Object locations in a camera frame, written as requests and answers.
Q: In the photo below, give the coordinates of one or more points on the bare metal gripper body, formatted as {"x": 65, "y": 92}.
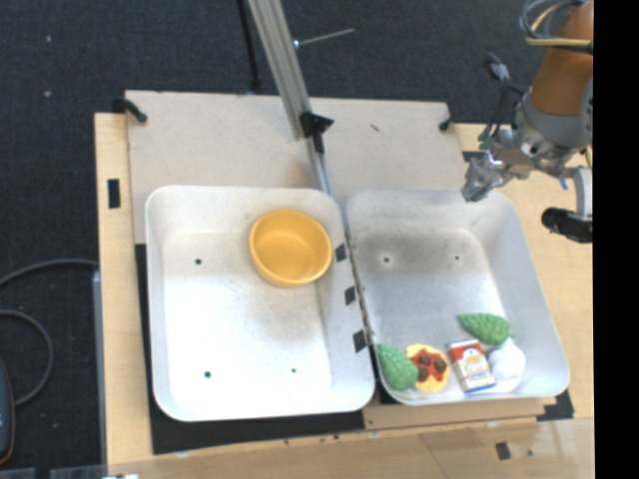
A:
{"x": 529, "y": 153}

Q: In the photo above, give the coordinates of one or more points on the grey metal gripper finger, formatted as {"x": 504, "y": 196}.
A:
{"x": 494, "y": 180}
{"x": 471, "y": 185}

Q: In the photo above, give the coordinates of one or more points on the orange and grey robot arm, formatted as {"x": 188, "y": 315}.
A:
{"x": 561, "y": 80}

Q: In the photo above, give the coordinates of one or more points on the white plastic tray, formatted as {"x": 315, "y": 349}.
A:
{"x": 239, "y": 337}
{"x": 429, "y": 287}

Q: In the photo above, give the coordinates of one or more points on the green grapes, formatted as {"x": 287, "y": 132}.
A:
{"x": 485, "y": 327}
{"x": 397, "y": 367}

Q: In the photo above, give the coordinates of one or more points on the thin black and white rod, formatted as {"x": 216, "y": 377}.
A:
{"x": 360, "y": 302}

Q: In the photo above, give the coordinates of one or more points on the red and white carton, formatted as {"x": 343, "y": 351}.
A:
{"x": 471, "y": 364}

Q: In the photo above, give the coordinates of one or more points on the white crumpled lump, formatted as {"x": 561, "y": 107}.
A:
{"x": 508, "y": 361}

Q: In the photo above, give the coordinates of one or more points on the yellow pizza slice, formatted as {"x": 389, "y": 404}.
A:
{"x": 433, "y": 367}

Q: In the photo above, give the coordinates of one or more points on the yellow bowl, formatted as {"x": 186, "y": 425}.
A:
{"x": 290, "y": 247}

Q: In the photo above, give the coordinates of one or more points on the pale flat board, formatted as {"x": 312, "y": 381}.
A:
{"x": 219, "y": 143}

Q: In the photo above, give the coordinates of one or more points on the black cylinder on white bracket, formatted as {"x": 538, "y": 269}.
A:
{"x": 569, "y": 222}

